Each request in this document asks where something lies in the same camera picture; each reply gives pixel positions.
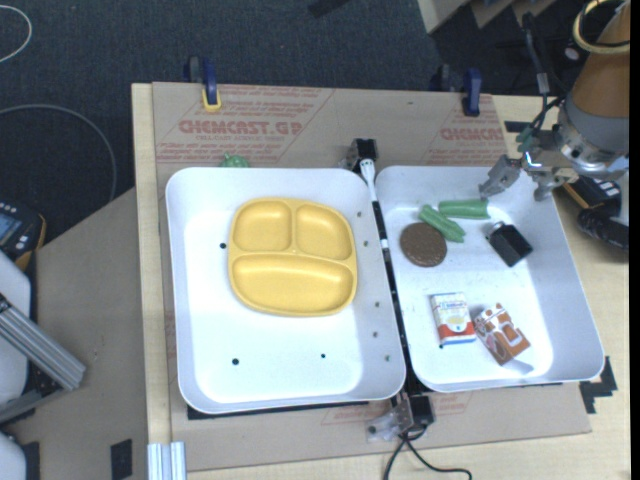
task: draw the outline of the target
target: black cable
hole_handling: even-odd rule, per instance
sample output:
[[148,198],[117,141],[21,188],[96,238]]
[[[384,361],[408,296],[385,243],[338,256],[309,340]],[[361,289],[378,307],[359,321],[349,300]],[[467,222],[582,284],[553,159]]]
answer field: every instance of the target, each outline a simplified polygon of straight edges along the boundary
[[463,468],[450,468],[450,469],[445,469],[445,468],[438,468],[432,464],[430,464],[429,462],[427,462],[425,460],[425,458],[420,455],[420,453],[418,452],[418,450],[416,450],[414,448],[414,446],[411,444],[412,441],[415,441],[417,439],[420,439],[425,432],[427,431],[427,427],[426,425],[423,425],[421,427],[418,427],[417,429],[413,429],[413,430],[408,430],[406,432],[403,432],[402,434],[400,434],[400,443],[398,443],[398,446],[396,447],[396,449],[393,451],[393,454],[391,455],[391,457],[389,457],[389,460],[387,461],[387,465],[384,468],[384,473],[382,476],[382,480],[389,480],[389,475],[391,474],[391,467],[393,466],[393,463],[396,460],[396,457],[398,456],[398,454],[400,453],[400,451],[402,451],[402,448],[404,447],[404,445],[406,444],[409,447],[409,450],[411,450],[413,452],[413,454],[418,458],[418,460],[427,468],[429,468],[432,471],[435,471],[436,473],[464,473],[465,475],[467,475],[468,480],[473,480],[473,476],[471,475],[471,472],[467,469],[463,469]]
[[527,52],[529,53],[536,69],[536,74],[544,75],[545,77],[548,76],[548,78],[558,86],[563,94],[568,93],[569,89],[553,69],[551,58],[545,46],[545,41],[541,37],[535,20],[533,19],[533,15],[530,12],[526,13],[522,17],[522,23],[525,33],[525,46],[527,47]]
[[464,469],[464,468],[437,468],[432,464],[429,464],[424,457],[422,457],[422,455],[420,455],[418,453],[418,450],[416,450],[413,445],[411,444],[410,440],[406,440],[403,439],[403,443],[405,443],[409,449],[413,452],[413,454],[418,457],[418,460],[420,462],[422,462],[422,464],[424,464],[426,467],[428,467],[430,470],[435,471],[436,473],[464,473],[465,475],[467,475],[467,478],[469,480],[473,480],[473,475],[471,474],[471,471],[469,471],[468,469]]
[[543,107],[540,113],[531,121],[531,128],[533,129],[534,134],[538,133],[542,129],[542,125],[544,124],[544,120],[547,116],[547,112],[551,110],[556,105],[559,105],[564,98],[557,97],[547,103],[546,98],[543,98]]

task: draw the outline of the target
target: gray carpet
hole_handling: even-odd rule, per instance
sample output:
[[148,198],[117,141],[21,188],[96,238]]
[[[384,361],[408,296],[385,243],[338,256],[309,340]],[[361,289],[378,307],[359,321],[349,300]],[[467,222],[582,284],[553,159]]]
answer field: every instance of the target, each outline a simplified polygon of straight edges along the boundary
[[[585,1],[562,0],[546,11],[540,16],[545,31],[567,37],[569,19]],[[480,31],[462,8],[429,36],[416,0],[0,4],[23,10],[33,22],[31,43],[0,63],[0,109],[55,104],[90,119],[113,148],[116,194],[134,183],[130,85],[180,81],[192,54],[213,59],[222,83],[426,90],[446,63],[457,86],[473,66],[486,91],[535,93],[510,11]],[[0,58],[25,33],[19,16],[0,10]],[[48,240],[106,204],[111,179],[104,144],[81,120],[52,110],[0,115],[0,194],[41,211]]]

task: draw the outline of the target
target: black device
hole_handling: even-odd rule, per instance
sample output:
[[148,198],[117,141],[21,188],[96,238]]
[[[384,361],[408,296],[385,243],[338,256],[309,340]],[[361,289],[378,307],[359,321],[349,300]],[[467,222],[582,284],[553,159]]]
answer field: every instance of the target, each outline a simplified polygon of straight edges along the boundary
[[46,223],[28,206],[0,195],[0,250],[25,270],[31,253],[42,246]]
[[582,208],[578,214],[581,231],[624,251],[629,250],[629,226],[615,220],[622,208],[622,190],[618,183],[580,176],[563,186]]
[[529,242],[525,240],[515,226],[504,222],[495,224],[493,230],[487,236],[487,240],[509,267],[512,267],[533,251]]

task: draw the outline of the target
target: clamp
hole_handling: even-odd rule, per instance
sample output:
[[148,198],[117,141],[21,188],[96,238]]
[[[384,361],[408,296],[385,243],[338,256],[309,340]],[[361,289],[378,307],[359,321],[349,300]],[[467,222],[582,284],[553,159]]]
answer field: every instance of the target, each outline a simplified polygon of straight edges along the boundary
[[222,106],[216,83],[216,71],[210,59],[192,55],[184,65],[185,81],[202,84],[202,104],[207,112],[217,112]]
[[462,99],[462,110],[466,116],[476,117],[480,115],[480,87],[482,76],[476,68],[469,68],[463,77],[464,90],[467,93]]

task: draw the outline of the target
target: white container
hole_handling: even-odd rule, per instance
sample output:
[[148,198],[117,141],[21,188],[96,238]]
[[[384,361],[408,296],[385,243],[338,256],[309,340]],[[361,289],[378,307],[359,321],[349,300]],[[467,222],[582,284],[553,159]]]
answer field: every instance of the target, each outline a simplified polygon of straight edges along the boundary
[[[477,197],[486,168],[390,167],[376,187],[402,319],[417,378],[454,392],[585,380],[604,353],[552,199],[535,202],[520,179],[491,198],[490,221],[458,220],[463,244],[448,243],[437,267],[413,265],[399,249],[402,229],[424,204]],[[353,302],[322,317],[257,312],[235,297],[226,244],[236,210],[259,197],[314,201],[351,225],[358,286]],[[233,413],[390,398],[406,364],[382,248],[363,180],[343,169],[183,169],[166,203],[176,315],[178,381],[194,409]],[[507,267],[485,239],[496,221],[514,224],[533,246]],[[429,295],[464,292],[475,311],[501,303],[531,342],[507,367],[480,340],[439,346]]]
[[[420,208],[478,198],[484,167],[389,167],[376,179],[398,287],[411,365],[434,391],[453,392],[596,377],[604,351],[553,198],[536,202],[522,176],[489,200],[490,220],[454,219],[464,243],[447,242],[443,263],[415,266],[400,250]],[[533,252],[507,267],[485,236],[495,222],[513,224]],[[480,340],[440,347],[428,297],[463,292],[472,315],[502,304],[531,347],[500,366]]]
[[0,432],[0,473],[2,480],[26,480],[27,459],[15,441]]
[[[166,188],[178,382],[204,413],[385,399],[405,363],[375,217],[364,182],[342,169],[187,168]],[[245,307],[227,274],[236,210],[260,197],[314,201],[353,232],[356,295],[331,316],[283,317]]]

